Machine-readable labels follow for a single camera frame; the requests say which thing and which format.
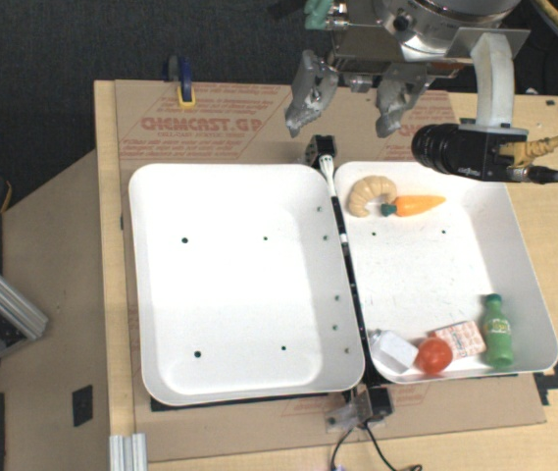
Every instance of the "black floor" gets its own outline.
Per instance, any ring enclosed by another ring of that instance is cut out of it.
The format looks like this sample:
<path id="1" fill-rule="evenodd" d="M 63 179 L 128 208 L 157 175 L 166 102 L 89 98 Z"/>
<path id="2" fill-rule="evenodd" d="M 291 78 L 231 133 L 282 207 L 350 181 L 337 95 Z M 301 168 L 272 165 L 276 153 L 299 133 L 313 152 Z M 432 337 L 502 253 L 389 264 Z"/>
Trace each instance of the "black floor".
<path id="1" fill-rule="evenodd" d="M 15 204 L 94 147 L 93 82 L 160 79 L 171 54 L 194 79 L 289 84 L 300 53 L 329 38 L 281 0 L 0 0 L 0 174 Z M 551 0 L 558 8 L 558 0 Z M 524 0 L 509 27 L 532 34 L 516 59 L 517 91 L 558 95 L 558 38 Z M 473 91 L 472 71 L 435 88 Z"/>

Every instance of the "toy shrimp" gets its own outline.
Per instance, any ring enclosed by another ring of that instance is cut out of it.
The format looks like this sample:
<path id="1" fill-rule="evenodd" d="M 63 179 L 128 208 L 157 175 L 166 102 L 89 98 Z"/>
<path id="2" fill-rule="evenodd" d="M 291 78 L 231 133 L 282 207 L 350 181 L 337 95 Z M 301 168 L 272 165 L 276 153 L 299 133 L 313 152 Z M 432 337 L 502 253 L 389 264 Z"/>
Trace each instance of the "toy shrimp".
<path id="1" fill-rule="evenodd" d="M 357 217 L 363 218 L 369 215 L 366 204 L 372 199 L 382 196 L 386 203 L 396 199 L 396 184 L 386 177 L 369 176 L 353 185 L 348 197 L 348 211 Z"/>

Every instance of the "green bottle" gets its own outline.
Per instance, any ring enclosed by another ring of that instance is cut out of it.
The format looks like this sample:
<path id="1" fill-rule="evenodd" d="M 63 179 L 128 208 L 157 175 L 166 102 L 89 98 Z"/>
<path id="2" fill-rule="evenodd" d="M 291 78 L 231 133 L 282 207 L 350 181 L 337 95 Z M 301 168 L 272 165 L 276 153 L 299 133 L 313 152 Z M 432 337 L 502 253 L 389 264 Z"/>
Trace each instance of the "green bottle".
<path id="1" fill-rule="evenodd" d="M 485 315 L 482 331 L 487 352 L 485 361 L 494 368 L 505 368 L 514 362 L 512 352 L 512 329 L 509 320 L 501 311 L 501 296 L 493 293 L 485 299 Z"/>

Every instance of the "black fabric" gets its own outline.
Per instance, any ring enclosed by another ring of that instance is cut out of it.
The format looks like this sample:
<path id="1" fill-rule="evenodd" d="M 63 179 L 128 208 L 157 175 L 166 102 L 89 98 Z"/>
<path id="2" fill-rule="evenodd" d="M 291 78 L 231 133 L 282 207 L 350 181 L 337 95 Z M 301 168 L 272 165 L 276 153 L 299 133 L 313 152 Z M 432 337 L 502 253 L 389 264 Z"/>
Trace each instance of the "black fabric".
<path id="1" fill-rule="evenodd" d="M 172 54 L 197 81 L 290 84 L 303 49 L 330 38 L 282 0 L 0 0 L 0 174 L 13 204 L 94 148 L 93 82 L 161 79 Z M 525 2 L 508 25 L 533 28 L 517 90 L 558 95 L 558 38 Z M 474 89 L 464 72 L 438 88 Z"/>

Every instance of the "red ball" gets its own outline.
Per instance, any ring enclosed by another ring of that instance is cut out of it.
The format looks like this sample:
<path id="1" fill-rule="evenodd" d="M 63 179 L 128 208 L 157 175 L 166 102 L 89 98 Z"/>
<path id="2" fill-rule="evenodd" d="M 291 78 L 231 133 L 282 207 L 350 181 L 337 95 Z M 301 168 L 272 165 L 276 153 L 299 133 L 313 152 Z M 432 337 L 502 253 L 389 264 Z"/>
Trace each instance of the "red ball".
<path id="1" fill-rule="evenodd" d="M 446 341 L 429 337 L 418 346 L 416 366 L 430 375 L 441 372 L 453 361 L 453 351 Z"/>

